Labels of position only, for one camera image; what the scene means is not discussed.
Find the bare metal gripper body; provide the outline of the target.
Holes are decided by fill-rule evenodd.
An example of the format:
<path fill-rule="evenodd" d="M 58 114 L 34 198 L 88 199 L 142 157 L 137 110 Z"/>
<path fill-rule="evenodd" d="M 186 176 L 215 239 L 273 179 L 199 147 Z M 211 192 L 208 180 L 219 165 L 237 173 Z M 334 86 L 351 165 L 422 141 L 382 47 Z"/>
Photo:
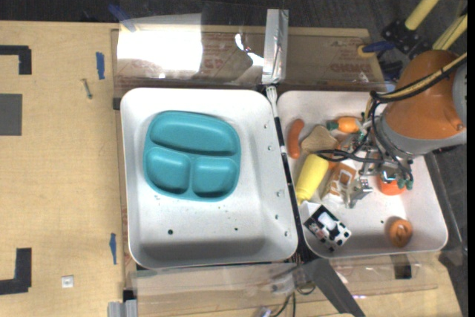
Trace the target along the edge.
<path fill-rule="evenodd" d="M 358 151 L 358 157 L 361 158 L 361 168 L 358 170 L 358 173 L 362 176 L 376 176 L 380 179 L 379 175 L 381 169 L 394 168 L 399 170 L 399 179 L 393 182 L 413 182 L 410 161 L 391 155 L 383 148 L 366 143 Z"/>

